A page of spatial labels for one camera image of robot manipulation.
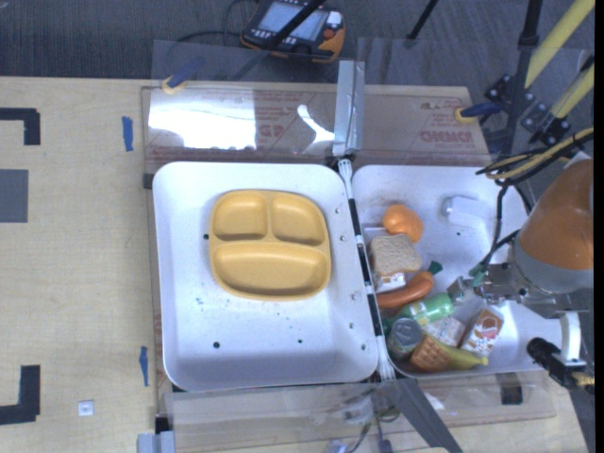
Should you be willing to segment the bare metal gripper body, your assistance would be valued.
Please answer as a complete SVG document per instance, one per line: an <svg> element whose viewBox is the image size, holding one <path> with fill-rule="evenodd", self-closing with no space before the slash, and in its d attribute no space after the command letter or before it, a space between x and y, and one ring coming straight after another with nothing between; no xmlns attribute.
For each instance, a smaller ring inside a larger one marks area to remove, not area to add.
<svg viewBox="0 0 604 453"><path fill-rule="evenodd" d="M539 297L534 294L535 289L514 263L488 265L479 284L484 285L485 300L491 305L499 306L504 301L512 301L528 306L539 302Z"/></svg>

